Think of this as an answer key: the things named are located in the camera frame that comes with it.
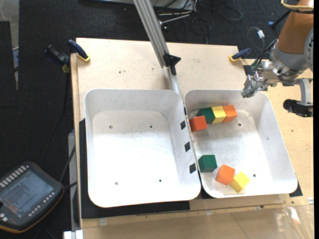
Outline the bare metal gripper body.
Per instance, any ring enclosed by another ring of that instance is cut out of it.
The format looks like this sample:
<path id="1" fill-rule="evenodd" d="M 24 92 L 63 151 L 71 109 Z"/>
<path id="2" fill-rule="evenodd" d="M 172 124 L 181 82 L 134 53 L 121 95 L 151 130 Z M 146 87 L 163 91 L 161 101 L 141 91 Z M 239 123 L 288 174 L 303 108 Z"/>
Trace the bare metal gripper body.
<path id="1" fill-rule="evenodd" d="M 282 81 L 277 73 L 274 72 L 273 64 L 270 61 L 255 60 L 251 64 L 251 70 L 250 76 L 259 82 L 260 88 L 275 86 Z"/>

